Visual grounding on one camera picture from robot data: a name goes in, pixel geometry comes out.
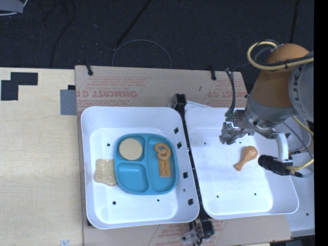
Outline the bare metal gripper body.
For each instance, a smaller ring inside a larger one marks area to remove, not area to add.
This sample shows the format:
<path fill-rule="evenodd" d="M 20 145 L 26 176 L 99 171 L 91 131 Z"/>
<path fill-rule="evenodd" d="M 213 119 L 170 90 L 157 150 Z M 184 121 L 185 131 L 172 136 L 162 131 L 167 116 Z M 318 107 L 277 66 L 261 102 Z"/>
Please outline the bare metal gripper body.
<path fill-rule="evenodd" d="M 267 139 L 278 137 L 273 130 L 281 123 L 281 110 L 279 108 L 245 108 L 236 110 L 232 116 L 233 130 L 237 137 L 258 133 Z"/>

